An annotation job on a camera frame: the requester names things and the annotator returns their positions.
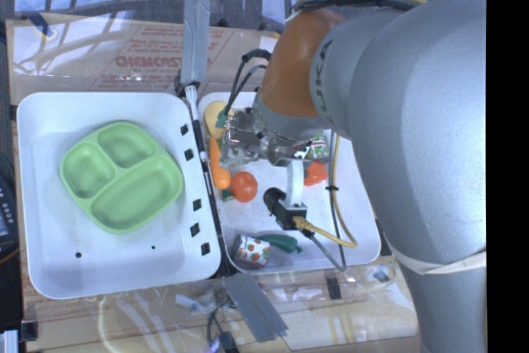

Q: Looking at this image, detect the white can with strawberry print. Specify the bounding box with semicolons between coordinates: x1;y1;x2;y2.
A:
231;234;272;268

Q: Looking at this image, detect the thin black and white rod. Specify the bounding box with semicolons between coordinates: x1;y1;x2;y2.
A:
184;83;227;266

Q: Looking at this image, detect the green red and white packet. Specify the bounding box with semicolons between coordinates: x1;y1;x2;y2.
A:
294;131;331;160

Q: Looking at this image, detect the green divided plate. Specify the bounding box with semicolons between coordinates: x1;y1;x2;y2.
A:
60;120;185;236

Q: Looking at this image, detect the orange tomato with green stem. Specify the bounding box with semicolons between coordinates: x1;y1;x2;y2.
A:
222;171;259;204

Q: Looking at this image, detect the dark green toy pepper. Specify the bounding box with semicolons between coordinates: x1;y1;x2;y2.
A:
257;234;304;255

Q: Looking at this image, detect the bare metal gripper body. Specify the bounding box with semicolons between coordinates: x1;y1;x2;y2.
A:
220;107;314;169

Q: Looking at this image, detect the black cylinder on white bracket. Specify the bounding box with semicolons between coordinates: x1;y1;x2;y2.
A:
263;160;309;231

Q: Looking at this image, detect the white plastic tray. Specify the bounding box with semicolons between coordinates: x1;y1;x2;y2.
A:
197;91;382;275
16;91;222;300

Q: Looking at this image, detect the orange toy food piece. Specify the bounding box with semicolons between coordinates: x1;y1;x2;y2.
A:
303;160;329;188

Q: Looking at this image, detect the orange carrot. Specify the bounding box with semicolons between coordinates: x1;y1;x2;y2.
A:
207;136;231;191

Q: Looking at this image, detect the brown cardboard board red print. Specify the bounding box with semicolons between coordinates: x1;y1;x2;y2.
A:
6;18;419;353

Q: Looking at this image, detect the yellow round toy food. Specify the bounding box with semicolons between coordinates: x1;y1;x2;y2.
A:
203;101;232;140

